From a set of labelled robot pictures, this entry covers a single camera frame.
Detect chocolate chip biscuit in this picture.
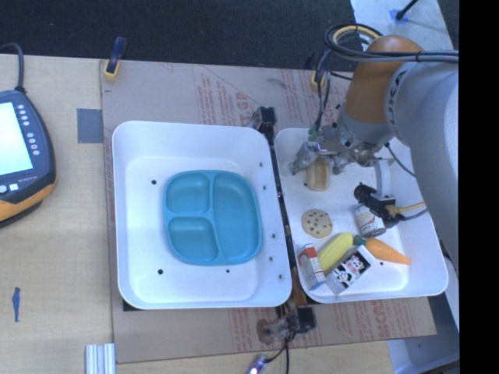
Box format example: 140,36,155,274
301,208,334,239

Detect yellow corn cob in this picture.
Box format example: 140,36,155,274
317,231,355,273

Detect white plastic tray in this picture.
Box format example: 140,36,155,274
274,127,449,305
111,120,293,310

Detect orange carrot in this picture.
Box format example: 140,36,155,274
352,235,412,266

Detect blue divided plate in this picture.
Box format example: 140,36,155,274
162,169,264,266

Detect orange and white carton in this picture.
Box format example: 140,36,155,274
296,242,327,291

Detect black cylinder on white bracket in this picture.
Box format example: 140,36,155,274
353,158,399,221

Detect beige toy bread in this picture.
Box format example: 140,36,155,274
306,156,331,192

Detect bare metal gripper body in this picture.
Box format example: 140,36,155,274
310,127,386,169

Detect black block with thin wires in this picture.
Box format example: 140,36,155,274
252,106,278,132
295,305,317,333

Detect small white can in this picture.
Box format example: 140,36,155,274
353,204,387,238

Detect white carton with cow print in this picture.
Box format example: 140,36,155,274
324,244,375,296

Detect brown cardboard board red print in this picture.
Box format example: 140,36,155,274
99,59,438,364

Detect thin black rod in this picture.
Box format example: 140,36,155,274
265,129,303,307

